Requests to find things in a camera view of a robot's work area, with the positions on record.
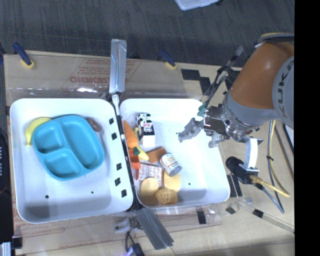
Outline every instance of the banana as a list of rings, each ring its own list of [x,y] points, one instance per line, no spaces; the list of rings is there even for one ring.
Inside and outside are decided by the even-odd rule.
[[[139,130],[138,127],[136,127],[134,129],[134,133],[137,138],[138,138],[138,130]],[[146,152],[144,152],[139,145],[136,148],[140,151],[140,153],[138,154],[139,159],[144,160],[144,161],[148,161],[149,156],[146,154]]]
[[[35,129],[38,126],[40,126],[50,120],[51,120],[51,118],[49,118],[49,117],[39,117],[39,118],[33,120],[29,124],[29,126],[26,128],[25,133],[24,133],[27,147],[31,146],[32,134],[34,133]]]

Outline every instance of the can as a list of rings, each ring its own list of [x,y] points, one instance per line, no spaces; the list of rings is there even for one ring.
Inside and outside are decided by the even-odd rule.
[[[166,153],[160,158],[160,164],[165,169],[166,173],[172,177],[181,171],[182,167],[178,164],[172,153]]]

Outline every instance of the white tray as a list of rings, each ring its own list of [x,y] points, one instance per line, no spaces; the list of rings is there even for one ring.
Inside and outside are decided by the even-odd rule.
[[[218,147],[209,148],[210,137],[202,130],[196,137],[179,142],[178,132],[197,117],[201,102],[195,99],[127,99],[120,105],[121,117],[135,127],[138,113],[149,113],[155,132],[155,148],[164,147],[182,166],[181,189],[176,204],[146,206],[172,208],[208,205],[229,198],[230,187]],[[134,178],[138,198],[140,182]]]
[[[82,177],[60,181],[45,171],[33,146],[26,146],[24,132],[36,118],[68,114],[91,117],[102,126],[97,135],[105,160],[98,169]],[[110,103],[102,99],[24,98],[11,105],[10,122],[16,204],[25,221],[45,223],[119,213],[130,208],[133,192]]]

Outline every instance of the orange carrot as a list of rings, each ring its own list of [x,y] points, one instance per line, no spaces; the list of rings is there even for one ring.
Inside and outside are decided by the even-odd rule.
[[[123,121],[123,128],[124,128],[124,135],[126,138],[126,144],[129,149],[134,149],[137,146],[139,146],[138,139],[136,137],[136,134],[134,130],[130,127],[128,122],[126,120]]]

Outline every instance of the blue divided dish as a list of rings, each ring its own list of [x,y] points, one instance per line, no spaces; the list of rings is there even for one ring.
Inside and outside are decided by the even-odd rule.
[[[51,177],[68,181],[97,169],[105,151],[96,132],[79,115],[64,115],[38,126],[32,144]]]

